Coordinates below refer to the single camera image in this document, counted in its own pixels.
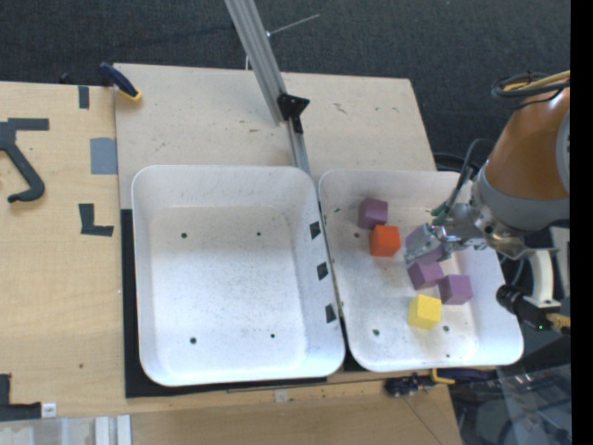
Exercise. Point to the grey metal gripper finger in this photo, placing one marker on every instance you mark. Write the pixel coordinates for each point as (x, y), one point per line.
(447, 250)
(419, 245)

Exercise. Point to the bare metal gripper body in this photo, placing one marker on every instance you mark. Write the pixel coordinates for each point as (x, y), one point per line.
(468, 227)

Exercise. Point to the purple cube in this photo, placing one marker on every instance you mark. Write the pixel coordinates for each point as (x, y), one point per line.
(372, 212)
(455, 289)
(434, 254)
(426, 275)

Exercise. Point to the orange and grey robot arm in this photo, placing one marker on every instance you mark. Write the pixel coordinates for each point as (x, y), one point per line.
(528, 156)

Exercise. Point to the orange cube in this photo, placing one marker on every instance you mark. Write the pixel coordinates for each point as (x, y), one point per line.
(384, 241)

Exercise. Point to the yellow cube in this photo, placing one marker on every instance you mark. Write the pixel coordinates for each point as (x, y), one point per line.
(424, 312)

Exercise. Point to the white plastic tray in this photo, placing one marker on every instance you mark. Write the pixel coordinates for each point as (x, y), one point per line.
(384, 304)
(231, 285)

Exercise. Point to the black cylinder on white bracket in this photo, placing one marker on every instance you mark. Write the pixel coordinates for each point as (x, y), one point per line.
(539, 290)

